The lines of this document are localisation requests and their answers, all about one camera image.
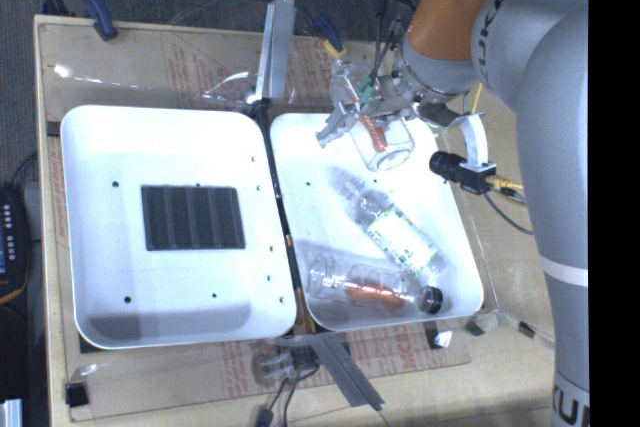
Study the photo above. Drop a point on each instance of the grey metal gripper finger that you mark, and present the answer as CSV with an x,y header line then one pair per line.
x,y
331,133
346,111

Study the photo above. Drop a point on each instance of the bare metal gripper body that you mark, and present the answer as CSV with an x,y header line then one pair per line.
x,y
395,96

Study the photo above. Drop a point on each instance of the clear bottle with orange label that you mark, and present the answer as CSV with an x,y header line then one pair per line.
x,y
387,142

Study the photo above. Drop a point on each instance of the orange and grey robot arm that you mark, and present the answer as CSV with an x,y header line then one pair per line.
x,y
550,115

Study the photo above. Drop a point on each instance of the white plastic tray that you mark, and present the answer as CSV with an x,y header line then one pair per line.
x,y
175,285
320,215

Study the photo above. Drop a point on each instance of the thin black and white rod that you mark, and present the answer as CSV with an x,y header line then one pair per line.
x,y
280,205

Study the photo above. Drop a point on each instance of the clear bottle, green white label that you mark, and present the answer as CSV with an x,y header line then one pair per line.
x,y
400,235

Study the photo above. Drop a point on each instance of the clear bottle with black cap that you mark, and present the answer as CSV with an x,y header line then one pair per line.
x,y
370,290

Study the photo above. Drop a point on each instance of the black ribbed rectangular mat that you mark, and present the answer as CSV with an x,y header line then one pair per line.
x,y
192,217

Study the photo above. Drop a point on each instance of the brown cardboard board, red print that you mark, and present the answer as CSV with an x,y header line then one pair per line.
x,y
390,355

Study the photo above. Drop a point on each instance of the black cylinder on white bracket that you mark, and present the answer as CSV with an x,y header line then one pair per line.
x,y
462,171

